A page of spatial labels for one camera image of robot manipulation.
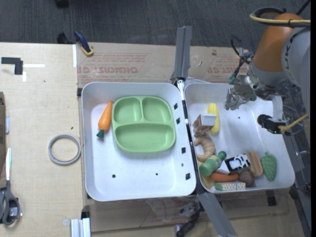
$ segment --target gray carpet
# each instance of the gray carpet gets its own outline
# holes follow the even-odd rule
[[[57,43],[74,31],[88,41],[175,45],[176,29],[193,27],[191,45],[230,46],[231,34],[255,50],[266,26],[249,18],[270,6],[296,13],[306,0],[0,0],[0,41]],[[309,4],[301,13],[311,18]]]

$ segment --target toy bread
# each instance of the toy bread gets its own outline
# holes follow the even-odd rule
[[[257,152],[248,152],[246,154],[251,162],[251,166],[248,170],[253,173],[254,177],[261,176],[263,174],[263,167]]]
[[[203,155],[197,154],[197,159],[200,162],[205,162],[207,159],[209,159],[212,155],[215,154],[216,148],[215,148],[214,143],[206,136],[200,136],[194,140],[195,146],[199,144],[202,145],[204,154]]]

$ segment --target toy food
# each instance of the toy food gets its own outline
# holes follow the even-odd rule
[[[251,161],[247,154],[237,155],[225,159],[223,164],[216,171],[221,174],[229,174],[231,172],[241,172],[251,166]]]
[[[273,181],[277,174],[277,159],[265,152],[265,156],[261,157],[261,164],[267,179]]]
[[[194,145],[197,146],[201,144],[203,147],[204,155],[197,154],[197,159],[200,162],[205,162],[209,159],[212,155],[215,154],[215,145],[214,143],[206,136],[197,137],[194,140]]]
[[[233,172],[228,175],[214,172],[210,175],[210,178],[212,178],[217,183],[237,181],[238,177],[239,174],[237,172]]]
[[[217,116],[214,114],[200,114],[193,122],[193,133],[195,137],[205,136],[214,127]]]
[[[246,189],[246,184],[243,182],[225,182],[225,183],[215,183],[215,189],[220,191],[235,191],[235,190],[244,190]]]
[[[207,113],[216,115],[215,124],[210,129],[211,134],[216,134],[219,132],[219,111],[217,105],[214,103],[209,104],[207,107]]]
[[[208,187],[209,189],[211,189],[214,186],[215,181],[212,178],[210,178],[209,176],[202,176],[201,175],[201,178],[203,179],[205,186]]]
[[[248,168],[248,170],[252,172],[254,177],[261,176],[263,174],[263,168],[257,152],[248,152],[246,154],[251,162],[251,166]]]
[[[244,170],[239,173],[238,180],[240,182],[244,182],[246,184],[246,187],[251,187],[253,185],[255,177],[250,170]]]
[[[111,119],[112,119],[112,101],[110,101],[106,108],[104,109],[99,122],[98,122],[98,127],[100,131],[98,132],[97,136],[99,138],[104,137],[104,131],[108,130],[111,125]]]
[[[224,151],[219,152],[216,156],[211,156],[209,159],[201,164],[201,166],[199,167],[199,172],[202,176],[209,176],[221,166],[222,161],[225,159],[225,157],[226,153]]]

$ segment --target blue clamp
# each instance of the blue clamp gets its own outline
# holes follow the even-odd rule
[[[74,35],[76,40],[80,42],[81,49],[86,56],[91,56],[93,54],[93,49],[89,46],[88,42],[85,40],[84,36],[79,31],[75,31]]]

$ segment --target small box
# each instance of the small box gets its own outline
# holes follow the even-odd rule
[[[235,190],[245,190],[246,183],[235,181],[235,182],[223,182],[223,183],[215,183],[215,189],[220,191],[235,191]]]
[[[215,125],[216,115],[200,114],[193,123],[194,136],[205,136]]]
[[[216,172],[229,174],[231,172],[239,172],[241,170],[245,170],[250,166],[251,162],[247,154],[241,154],[224,160]]]

